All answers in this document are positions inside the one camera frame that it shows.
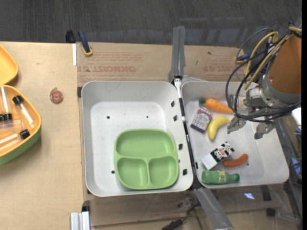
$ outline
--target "green bottle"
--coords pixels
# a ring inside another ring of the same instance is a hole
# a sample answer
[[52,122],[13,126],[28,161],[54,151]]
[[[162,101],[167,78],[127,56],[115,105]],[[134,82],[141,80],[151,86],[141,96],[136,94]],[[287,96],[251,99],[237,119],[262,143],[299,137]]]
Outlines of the green bottle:
[[229,174],[226,171],[204,170],[201,174],[201,181],[206,184],[226,184],[228,182],[238,182],[239,174]]

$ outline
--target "black cap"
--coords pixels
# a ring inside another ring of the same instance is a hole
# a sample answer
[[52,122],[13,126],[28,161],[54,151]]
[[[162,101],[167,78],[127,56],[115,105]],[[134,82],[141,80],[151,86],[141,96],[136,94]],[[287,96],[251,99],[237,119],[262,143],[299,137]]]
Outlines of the black cap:
[[17,96],[13,97],[13,101],[17,105],[17,104],[23,102],[24,100],[22,99],[22,97],[20,95],[17,95]]
[[29,130],[25,129],[22,132],[20,132],[20,136],[22,139],[26,139],[28,136],[30,136]]
[[274,217],[276,214],[276,210],[272,208],[267,208],[267,216]]
[[6,113],[6,114],[3,114],[3,120],[4,121],[8,121],[8,120],[12,120],[13,119],[13,116],[11,113]]

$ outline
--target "carrot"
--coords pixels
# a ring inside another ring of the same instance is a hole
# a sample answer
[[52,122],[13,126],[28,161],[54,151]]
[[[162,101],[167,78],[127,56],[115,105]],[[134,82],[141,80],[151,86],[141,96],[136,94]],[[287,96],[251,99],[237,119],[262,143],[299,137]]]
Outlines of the carrot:
[[224,160],[222,162],[222,165],[224,167],[232,168],[232,167],[237,167],[243,163],[245,163],[248,159],[248,155],[246,153],[243,153],[238,159],[235,160]]
[[206,100],[204,98],[200,98],[200,104],[205,104],[206,107],[208,107],[212,111],[222,112],[222,113],[233,113],[230,107],[212,98]]

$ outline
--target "green divided plate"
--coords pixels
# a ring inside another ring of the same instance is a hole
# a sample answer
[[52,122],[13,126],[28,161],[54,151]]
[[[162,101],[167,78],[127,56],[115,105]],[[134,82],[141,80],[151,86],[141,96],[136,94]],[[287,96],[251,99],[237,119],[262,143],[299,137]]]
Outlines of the green divided plate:
[[173,138],[159,129],[131,129],[115,141],[115,169],[120,182],[136,190],[161,189],[178,178]]

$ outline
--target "sausage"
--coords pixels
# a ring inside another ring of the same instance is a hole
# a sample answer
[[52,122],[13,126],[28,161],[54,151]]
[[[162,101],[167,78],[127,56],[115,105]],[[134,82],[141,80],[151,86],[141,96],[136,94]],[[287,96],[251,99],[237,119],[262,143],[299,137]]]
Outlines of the sausage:
[[222,165],[227,168],[237,167],[245,163],[247,159],[248,159],[248,155],[246,153],[243,153],[238,159],[223,161]]

